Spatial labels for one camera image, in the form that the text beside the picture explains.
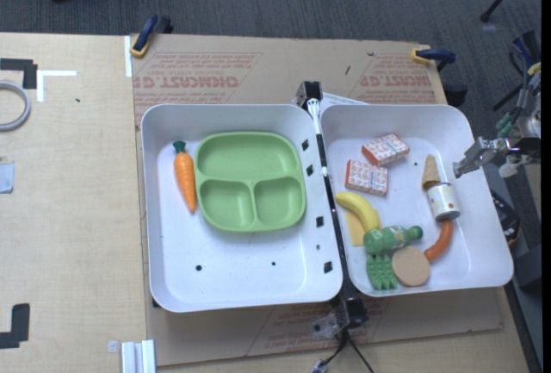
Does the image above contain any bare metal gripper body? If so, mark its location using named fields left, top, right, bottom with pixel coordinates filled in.
left=507, top=106, right=542, bottom=160

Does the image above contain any tan ice cream cone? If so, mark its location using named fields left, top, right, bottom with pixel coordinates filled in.
left=421, top=153, right=441, bottom=191

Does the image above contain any white can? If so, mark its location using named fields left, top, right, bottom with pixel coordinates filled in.
left=426, top=182, right=461, bottom=222

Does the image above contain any white plastic tray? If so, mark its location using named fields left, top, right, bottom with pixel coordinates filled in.
left=139, top=103, right=344, bottom=314
left=319, top=103, right=516, bottom=299

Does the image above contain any orange sausage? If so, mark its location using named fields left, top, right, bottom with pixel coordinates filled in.
left=424, top=218, right=455, bottom=263

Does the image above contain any orange and white carton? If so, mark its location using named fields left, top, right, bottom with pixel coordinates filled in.
left=361, top=133, right=412, bottom=167
left=344, top=159, right=389, bottom=197

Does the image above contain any green bottle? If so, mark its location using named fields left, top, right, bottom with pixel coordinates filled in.
left=362, top=225, right=424, bottom=256

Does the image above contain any yellow banana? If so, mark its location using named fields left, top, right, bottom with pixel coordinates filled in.
left=334, top=190, right=381, bottom=233

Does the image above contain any tan round biscuit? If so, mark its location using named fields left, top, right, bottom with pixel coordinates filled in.
left=391, top=246, right=431, bottom=289

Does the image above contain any yellow cheese slice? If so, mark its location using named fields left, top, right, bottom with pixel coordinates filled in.
left=344, top=209, right=383, bottom=247

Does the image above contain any thin black and white rod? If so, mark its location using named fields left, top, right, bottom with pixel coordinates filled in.
left=306, top=98, right=359, bottom=303

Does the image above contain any green ridged toy vegetable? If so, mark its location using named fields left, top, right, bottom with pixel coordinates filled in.
left=365, top=252, right=399, bottom=291

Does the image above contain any white paper sheet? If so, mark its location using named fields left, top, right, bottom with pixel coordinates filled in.
left=319, top=91, right=372, bottom=107

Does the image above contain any green divided plate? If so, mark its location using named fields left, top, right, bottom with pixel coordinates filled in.
left=194, top=131, right=307, bottom=233

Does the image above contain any brown cardboard board red print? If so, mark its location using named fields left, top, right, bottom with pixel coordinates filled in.
left=129, top=33, right=505, bottom=368

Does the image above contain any orange carrot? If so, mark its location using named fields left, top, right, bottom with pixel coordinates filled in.
left=172, top=140, right=198, bottom=214

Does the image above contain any white tape roll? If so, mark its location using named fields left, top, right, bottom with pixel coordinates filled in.
left=0, top=80, right=33, bottom=133

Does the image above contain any black block with thin wires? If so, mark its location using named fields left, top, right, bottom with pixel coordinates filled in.
left=330, top=296, right=370, bottom=330
left=294, top=80, right=325, bottom=108

